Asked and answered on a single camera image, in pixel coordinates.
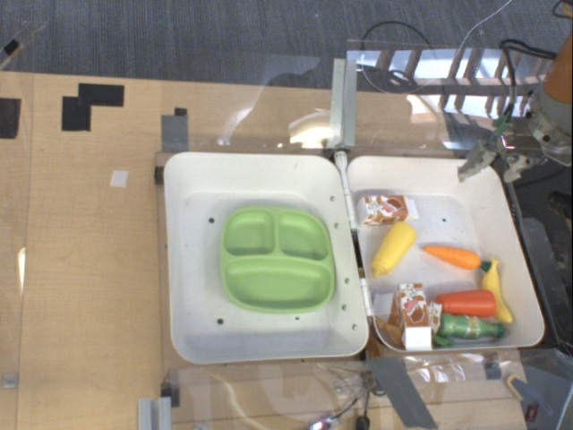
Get green bottle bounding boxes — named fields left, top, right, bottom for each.
left=435, top=313, right=507, bottom=342

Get white plastic tray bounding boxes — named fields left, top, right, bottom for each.
left=346, top=155, right=547, bottom=354
left=162, top=150, right=371, bottom=366

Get yellow banana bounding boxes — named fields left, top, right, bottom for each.
left=481, top=258, right=515, bottom=324

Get orange carrot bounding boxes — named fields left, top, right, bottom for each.
left=423, top=245, right=492, bottom=272

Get green divided plate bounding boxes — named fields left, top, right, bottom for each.
left=218, top=206, right=338, bottom=315

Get red bottle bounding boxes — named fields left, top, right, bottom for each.
left=434, top=288, right=498, bottom=319

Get yellow bottle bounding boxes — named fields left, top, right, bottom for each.
left=371, top=220, right=418, bottom=280

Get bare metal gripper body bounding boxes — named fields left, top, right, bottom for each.
left=492, top=120, right=573, bottom=167

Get brown and white carton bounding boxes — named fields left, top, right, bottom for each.
left=395, top=282, right=444, bottom=351
left=355, top=194, right=421, bottom=228

